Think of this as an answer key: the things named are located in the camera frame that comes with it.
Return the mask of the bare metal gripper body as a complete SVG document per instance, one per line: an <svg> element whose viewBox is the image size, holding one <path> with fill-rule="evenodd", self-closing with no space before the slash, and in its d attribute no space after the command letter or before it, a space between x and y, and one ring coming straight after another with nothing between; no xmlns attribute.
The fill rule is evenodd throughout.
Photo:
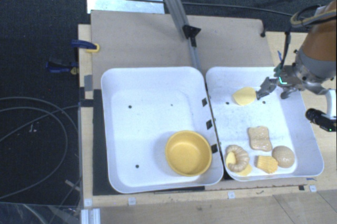
<svg viewBox="0 0 337 224"><path fill-rule="evenodd" d="M275 68L275 76L278 78L279 87L294 86L298 91L308 90L316 95L325 95L328 89L322 86L325 78L311 73L305 66L299 64L285 65Z"/></svg>

